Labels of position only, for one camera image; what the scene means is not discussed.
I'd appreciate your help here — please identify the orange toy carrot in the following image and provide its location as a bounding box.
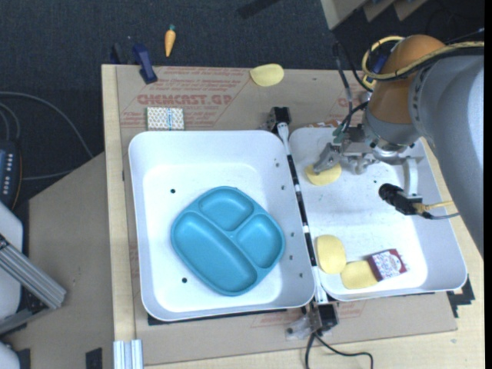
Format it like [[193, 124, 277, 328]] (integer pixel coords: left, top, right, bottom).
[[164, 24, 177, 58]]

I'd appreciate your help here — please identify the red patterned packet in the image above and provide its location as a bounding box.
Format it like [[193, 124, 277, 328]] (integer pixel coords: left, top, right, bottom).
[[366, 248, 408, 283]]

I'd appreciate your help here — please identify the white patterned packet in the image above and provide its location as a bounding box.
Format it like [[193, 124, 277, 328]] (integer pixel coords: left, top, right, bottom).
[[145, 106, 185, 131]]

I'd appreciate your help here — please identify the white plastic tray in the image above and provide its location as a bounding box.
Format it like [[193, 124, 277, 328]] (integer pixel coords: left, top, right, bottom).
[[128, 129, 317, 321], [288, 125, 469, 303]]

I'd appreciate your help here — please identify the black cylinder on white bracket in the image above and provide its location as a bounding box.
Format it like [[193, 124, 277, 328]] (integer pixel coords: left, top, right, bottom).
[[377, 157, 424, 216]]

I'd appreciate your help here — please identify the brown cardboard board red print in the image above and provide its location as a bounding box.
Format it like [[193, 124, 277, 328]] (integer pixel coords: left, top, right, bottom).
[[115, 64, 459, 365]]

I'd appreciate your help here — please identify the thin black and white rod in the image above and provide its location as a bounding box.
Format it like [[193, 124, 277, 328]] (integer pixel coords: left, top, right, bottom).
[[277, 121, 323, 304]]

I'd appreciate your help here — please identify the blue divided plate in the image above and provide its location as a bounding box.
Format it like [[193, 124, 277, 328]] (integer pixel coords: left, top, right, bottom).
[[170, 185, 287, 298]]

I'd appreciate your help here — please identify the yellow potato chip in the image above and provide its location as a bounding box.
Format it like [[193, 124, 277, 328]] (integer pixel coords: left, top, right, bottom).
[[249, 63, 285, 88], [315, 234, 347, 275], [304, 161, 343, 187], [340, 260, 380, 291]]

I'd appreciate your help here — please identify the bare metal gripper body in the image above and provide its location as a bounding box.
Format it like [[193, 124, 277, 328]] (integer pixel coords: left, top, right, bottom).
[[337, 125, 410, 166]]

